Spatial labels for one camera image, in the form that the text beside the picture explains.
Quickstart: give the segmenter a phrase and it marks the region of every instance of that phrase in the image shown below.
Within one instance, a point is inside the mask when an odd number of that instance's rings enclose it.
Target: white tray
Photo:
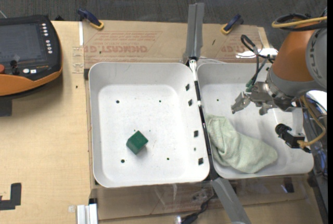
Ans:
[[[93,171],[100,185],[199,182],[208,176],[193,75],[187,66],[101,62],[89,71],[89,88]],[[149,141],[135,155],[126,142],[138,130]]]
[[[239,172],[214,161],[216,172],[226,179],[253,178],[308,173],[313,168],[313,155],[301,149],[291,149],[275,133],[279,123],[292,127],[292,113],[270,109],[260,116],[259,108],[251,103],[245,109],[232,114],[231,105],[245,84],[255,73],[255,64],[204,63],[197,69],[204,113],[226,117],[239,132],[269,144],[278,153],[275,163],[255,174]],[[261,70],[257,81],[265,81],[267,71]]]

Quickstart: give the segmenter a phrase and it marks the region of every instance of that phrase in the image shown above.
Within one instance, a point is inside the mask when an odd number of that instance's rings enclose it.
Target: green cube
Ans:
[[[140,131],[137,131],[127,140],[126,145],[134,154],[137,154],[142,150],[147,142],[148,139]]]

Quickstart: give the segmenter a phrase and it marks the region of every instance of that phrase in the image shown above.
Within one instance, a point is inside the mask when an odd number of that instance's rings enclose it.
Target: button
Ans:
[[[5,66],[0,64],[0,74],[5,74]]]

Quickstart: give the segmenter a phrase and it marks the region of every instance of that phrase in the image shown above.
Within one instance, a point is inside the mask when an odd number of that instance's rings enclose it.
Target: towel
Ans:
[[[277,160],[273,147],[237,132],[227,118],[205,114],[205,119],[213,157],[221,165],[256,173]]]

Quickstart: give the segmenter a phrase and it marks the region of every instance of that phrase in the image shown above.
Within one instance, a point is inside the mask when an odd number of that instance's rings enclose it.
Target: yellow cable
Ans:
[[[318,18],[312,18],[312,19],[306,19],[301,21],[295,21],[295,22],[287,22],[287,23],[275,23],[275,21],[272,23],[272,27],[274,28],[281,28],[281,27],[292,27],[294,25],[303,24],[303,23],[309,23],[309,22],[319,22],[319,21],[325,21],[327,20],[327,16],[318,17]]]
[[[318,126],[322,129],[322,133],[320,135],[318,135],[315,139],[311,140],[310,142],[304,142],[301,140],[298,140],[297,143],[300,145],[300,148],[305,148],[308,147],[312,144],[314,144],[315,142],[317,142],[318,140],[322,139],[322,137],[326,134],[326,129],[325,127],[320,123],[320,121],[318,120],[318,118],[315,116],[315,114],[313,113],[312,109],[309,107],[308,102],[306,101],[305,96],[301,97],[301,100],[303,101],[305,107],[308,109],[311,117],[315,120],[315,122],[318,124]]]

